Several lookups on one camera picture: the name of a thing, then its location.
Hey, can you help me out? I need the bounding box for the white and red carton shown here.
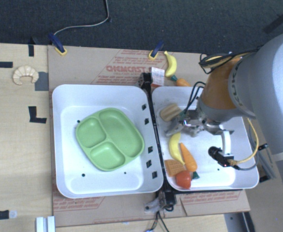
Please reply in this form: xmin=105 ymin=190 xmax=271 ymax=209
xmin=150 ymin=66 xmax=166 ymax=87

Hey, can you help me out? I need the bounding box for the black block with thin wires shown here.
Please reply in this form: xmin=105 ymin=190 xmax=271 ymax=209
xmin=164 ymin=190 xmax=177 ymax=207
xmin=138 ymin=72 xmax=153 ymax=89

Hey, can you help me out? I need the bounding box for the black cylinder on white bracket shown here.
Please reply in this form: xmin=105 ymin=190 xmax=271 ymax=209
xmin=208 ymin=129 xmax=235 ymax=168

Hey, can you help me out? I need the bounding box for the orange waffle biscuit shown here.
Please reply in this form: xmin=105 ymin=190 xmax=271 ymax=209
xmin=164 ymin=159 xmax=186 ymax=178

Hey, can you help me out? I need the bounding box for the orange carrot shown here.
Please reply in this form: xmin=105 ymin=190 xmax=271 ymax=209
xmin=170 ymin=74 xmax=192 ymax=87
xmin=179 ymin=142 xmax=201 ymax=180

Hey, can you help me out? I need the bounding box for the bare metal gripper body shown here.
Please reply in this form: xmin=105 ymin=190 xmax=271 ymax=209
xmin=179 ymin=109 xmax=234 ymax=138

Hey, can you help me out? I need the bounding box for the beige croissant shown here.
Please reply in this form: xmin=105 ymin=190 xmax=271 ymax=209
xmin=12 ymin=65 xmax=40 ymax=86

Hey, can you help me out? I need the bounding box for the yellow banana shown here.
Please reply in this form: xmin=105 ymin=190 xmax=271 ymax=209
xmin=168 ymin=131 xmax=186 ymax=166
xmin=164 ymin=50 xmax=178 ymax=78

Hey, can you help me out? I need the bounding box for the thin black rod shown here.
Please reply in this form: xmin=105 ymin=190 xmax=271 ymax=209
xmin=145 ymin=81 xmax=172 ymax=195

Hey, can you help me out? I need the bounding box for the white plastic tray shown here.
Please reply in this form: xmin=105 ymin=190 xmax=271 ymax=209
xmin=151 ymin=86 xmax=260 ymax=192
xmin=51 ymin=84 xmax=164 ymax=199

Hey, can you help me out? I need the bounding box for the beige bread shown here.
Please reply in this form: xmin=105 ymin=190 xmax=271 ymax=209
xmin=159 ymin=102 xmax=183 ymax=122

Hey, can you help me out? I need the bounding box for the green divided plate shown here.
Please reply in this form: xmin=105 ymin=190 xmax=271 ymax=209
xmin=75 ymin=107 xmax=146 ymax=172

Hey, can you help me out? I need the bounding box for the brown cardboard board, red print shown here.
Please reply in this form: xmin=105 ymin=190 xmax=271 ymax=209
xmin=47 ymin=44 xmax=251 ymax=228

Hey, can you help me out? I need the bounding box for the red tomato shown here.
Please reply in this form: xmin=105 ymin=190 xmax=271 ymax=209
xmin=175 ymin=170 xmax=193 ymax=190

